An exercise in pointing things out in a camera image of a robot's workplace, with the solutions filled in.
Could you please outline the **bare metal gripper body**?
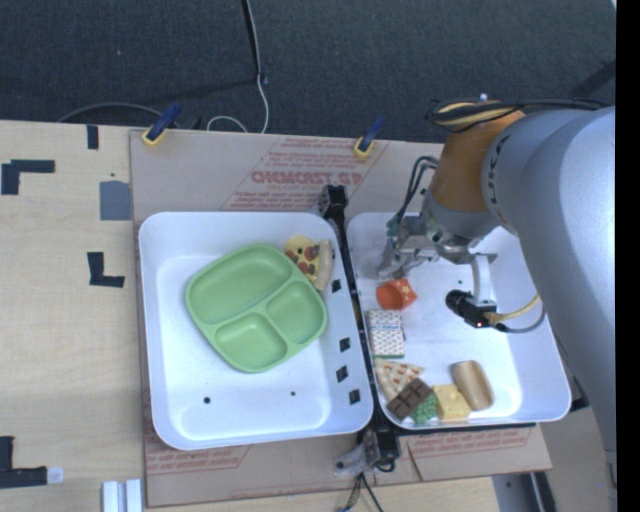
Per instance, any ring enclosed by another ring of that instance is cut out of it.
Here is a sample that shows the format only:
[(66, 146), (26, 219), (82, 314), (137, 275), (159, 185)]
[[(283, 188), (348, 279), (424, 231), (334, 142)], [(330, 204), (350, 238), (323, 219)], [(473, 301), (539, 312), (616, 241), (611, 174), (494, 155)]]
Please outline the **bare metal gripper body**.
[(454, 234), (431, 217), (407, 216), (400, 224), (396, 253), (402, 264), (421, 264), (437, 258), (465, 264), (478, 243), (478, 239)]

